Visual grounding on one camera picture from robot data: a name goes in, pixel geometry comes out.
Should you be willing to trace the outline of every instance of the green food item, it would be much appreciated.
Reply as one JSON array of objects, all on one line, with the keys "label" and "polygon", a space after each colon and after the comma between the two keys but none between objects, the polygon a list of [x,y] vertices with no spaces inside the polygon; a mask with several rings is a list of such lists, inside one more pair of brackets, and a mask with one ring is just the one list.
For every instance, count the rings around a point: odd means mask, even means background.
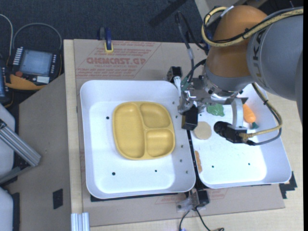
[{"label": "green food item", "polygon": [[206,111],[209,112],[210,114],[214,116],[224,116],[225,114],[223,113],[223,106],[219,103],[215,105],[208,106],[206,108]]}]

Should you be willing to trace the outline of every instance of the dark carpet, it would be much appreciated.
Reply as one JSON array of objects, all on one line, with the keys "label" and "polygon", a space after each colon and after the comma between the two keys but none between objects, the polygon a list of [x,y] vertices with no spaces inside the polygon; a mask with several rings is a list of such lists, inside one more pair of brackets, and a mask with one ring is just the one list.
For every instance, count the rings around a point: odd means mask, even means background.
[{"label": "dark carpet", "polygon": [[[45,23],[56,28],[62,39],[97,39],[99,28],[108,27],[113,40],[182,42],[174,19],[177,11],[201,40],[202,18],[194,0],[0,0],[0,13],[11,20],[14,34],[24,25]],[[5,59],[10,33],[9,23],[0,17],[0,53]],[[59,38],[49,27],[30,26],[18,34],[14,45],[55,50]],[[18,116],[18,104],[30,95],[16,92],[8,110]]]}]

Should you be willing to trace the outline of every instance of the yellow divided plate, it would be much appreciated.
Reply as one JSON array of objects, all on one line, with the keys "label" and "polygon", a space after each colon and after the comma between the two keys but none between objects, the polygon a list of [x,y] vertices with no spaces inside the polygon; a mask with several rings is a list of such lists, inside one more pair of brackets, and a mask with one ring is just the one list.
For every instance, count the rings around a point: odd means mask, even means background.
[{"label": "yellow divided plate", "polygon": [[128,102],[113,112],[113,134],[128,159],[154,159],[172,153],[175,133],[168,110],[153,102]]}]

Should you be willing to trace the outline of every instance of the yellow cable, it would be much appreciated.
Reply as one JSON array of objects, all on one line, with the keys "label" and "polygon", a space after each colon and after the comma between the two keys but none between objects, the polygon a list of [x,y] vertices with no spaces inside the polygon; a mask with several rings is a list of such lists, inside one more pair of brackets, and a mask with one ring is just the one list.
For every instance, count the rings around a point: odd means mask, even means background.
[{"label": "yellow cable", "polygon": [[278,14],[278,15],[270,18],[269,20],[266,20],[266,21],[263,21],[263,22],[257,24],[256,27],[254,27],[254,28],[252,28],[252,29],[250,29],[246,32],[243,32],[242,36],[238,35],[237,36],[238,38],[236,38],[234,40],[231,40],[231,41],[228,41],[228,42],[221,42],[221,43],[211,41],[205,34],[205,27],[206,27],[209,19],[211,18],[211,16],[213,16],[214,14],[216,14],[220,11],[224,11],[226,9],[227,9],[227,7],[217,7],[217,8],[214,8],[213,10],[211,10],[205,16],[204,25],[202,25],[202,29],[201,29],[201,34],[202,34],[202,38],[204,39],[204,41],[211,46],[227,47],[227,46],[230,46],[230,45],[240,43],[240,42],[244,41],[245,39],[248,39],[249,37],[251,37],[254,33],[264,29],[265,27],[269,26],[270,24],[273,24],[274,22],[277,22],[279,20],[282,20],[282,19],[290,17],[290,16],[304,14],[304,8],[286,11],[284,13]]},{"label": "yellow cable", "polygon": [[[255,83],[252,84],[256,90],[256,92],[258,93],[258,95],[261,97],[262,100],[266,100],[267,98],[263,95],[263,93],[260,91],[260,89],[257,87],[257,85]],[[259,132],[255,132],[255,133],[240,133],[239,136],[242,137],[244,140],[247,140],[249,138],[252,138],[254,136],[257,135],[261,135],[264,133],[270,133],[276,130],[279,130],[282,127],[282,117],[280,116],[280,114],[277,112],[277,110],[271,105],[271,103],[269,101],[266,101],[266,105],[269,107],[269,109],[271,109],[275,115],[278,117],[279,120],[279,124],[278,126],[274,127],[274,128],[270,128],[270,129],[266,129],[266,130],[262,130]]]}]

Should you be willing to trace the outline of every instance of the orange carrot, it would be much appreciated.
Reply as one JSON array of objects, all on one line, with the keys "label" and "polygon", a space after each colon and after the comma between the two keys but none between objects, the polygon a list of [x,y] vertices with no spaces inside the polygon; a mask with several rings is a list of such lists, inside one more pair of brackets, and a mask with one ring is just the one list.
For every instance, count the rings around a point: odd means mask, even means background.
[{"label": "orange carrot", "polygon": [[255,123],[257,119],[256,115],[245,103],[243,104],[243,113],[244,113],[244,120],[248,123],[251,123],[253,128],[257,128],[258,126]]}]

